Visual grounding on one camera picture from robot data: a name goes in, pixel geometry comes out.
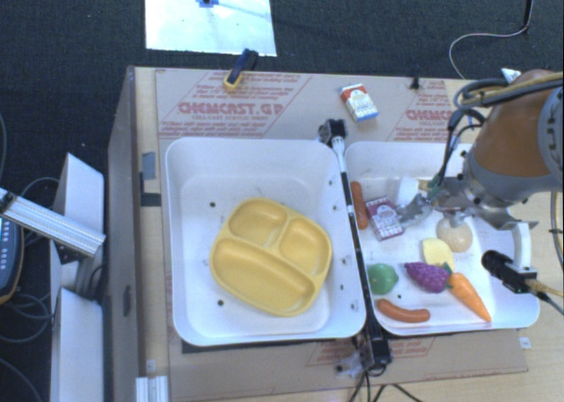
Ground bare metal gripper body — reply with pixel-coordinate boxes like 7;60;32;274
426;176;512;230

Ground beige round toy onion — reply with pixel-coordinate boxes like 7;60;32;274
435;212;474;254

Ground maroon and white carton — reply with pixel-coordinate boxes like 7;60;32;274
364;195;405;243

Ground yellow toy cheese wedge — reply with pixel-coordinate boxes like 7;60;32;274
419;236;456;274

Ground orange sausage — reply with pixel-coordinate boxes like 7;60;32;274
375;297;432;324
350;180;370;231

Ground thin black and white rod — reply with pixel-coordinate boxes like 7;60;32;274
332;137;381;340

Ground purple grapes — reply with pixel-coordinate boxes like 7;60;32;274
403;260;452;294

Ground green toy pepper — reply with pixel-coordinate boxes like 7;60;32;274
366;262;400;296

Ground orange carrot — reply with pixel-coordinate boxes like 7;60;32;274
446;271;494;324

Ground white plastic tray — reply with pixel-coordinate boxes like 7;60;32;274
344;140;542;338
165;136;368;347

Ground red and white carton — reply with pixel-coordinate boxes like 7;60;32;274
338;82;380;123

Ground yellow divided plate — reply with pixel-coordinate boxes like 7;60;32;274
208;197;334;319

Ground brown cardboard board red print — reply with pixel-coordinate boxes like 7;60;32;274
154;68;530;393

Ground black cylinder on white bracket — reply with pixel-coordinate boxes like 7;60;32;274
480;220;539;295

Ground black block with thin wires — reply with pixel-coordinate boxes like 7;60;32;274
360;332;394;369
318;117;350;144

